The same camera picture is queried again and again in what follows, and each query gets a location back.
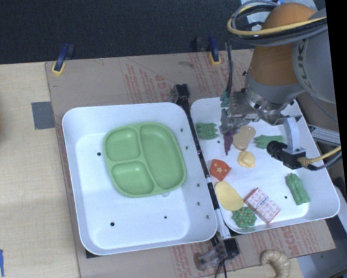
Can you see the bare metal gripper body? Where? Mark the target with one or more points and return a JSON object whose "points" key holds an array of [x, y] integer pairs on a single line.
{"points": [[244, 108]]}

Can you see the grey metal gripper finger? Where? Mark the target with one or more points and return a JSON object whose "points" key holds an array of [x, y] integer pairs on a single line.
{"points": [[225, 123], [240, 121]]}

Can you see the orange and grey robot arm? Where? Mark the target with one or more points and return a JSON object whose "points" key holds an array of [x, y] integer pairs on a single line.
{"points": [[273, 61]]}

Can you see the tan toy bread slice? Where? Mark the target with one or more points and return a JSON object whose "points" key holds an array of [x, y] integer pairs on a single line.
{"points": [[243, 138]]}

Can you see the yellow toy butter lump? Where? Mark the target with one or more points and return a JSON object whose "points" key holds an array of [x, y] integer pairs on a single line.
{"points": [[246, 159]]}

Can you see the red toy pizza slice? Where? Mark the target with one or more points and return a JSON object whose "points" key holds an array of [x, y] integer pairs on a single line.
{"points": [[219, 170]]}

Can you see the white plastic tray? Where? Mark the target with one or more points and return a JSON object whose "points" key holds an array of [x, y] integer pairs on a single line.
{"points": [[271, 180], [140, 226]]}

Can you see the yellow oval toy potato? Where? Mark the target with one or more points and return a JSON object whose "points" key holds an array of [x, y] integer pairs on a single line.
{"points": [[228, 196]]}

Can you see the green divided plate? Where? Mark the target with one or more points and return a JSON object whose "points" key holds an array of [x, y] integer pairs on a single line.
{"points": [[160, 155]]}

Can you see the red and white carton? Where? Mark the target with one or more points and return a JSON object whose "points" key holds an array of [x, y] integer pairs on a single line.
{"points": [[262, 206]]}

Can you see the green toy asparagus bundle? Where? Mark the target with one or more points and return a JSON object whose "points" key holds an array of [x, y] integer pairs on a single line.
{"points": [[297, 189]]}

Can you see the brown cardboard board red print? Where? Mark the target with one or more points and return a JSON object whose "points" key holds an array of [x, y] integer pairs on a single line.
{"points": [[107, 77]]}

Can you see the tan toy croissant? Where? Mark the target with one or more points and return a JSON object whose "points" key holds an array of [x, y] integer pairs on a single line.
{"points": [[279, 266]]}

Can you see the black cylinder on white bracket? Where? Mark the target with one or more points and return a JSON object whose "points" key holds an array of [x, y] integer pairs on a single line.
{"points": [[287, 153]]}

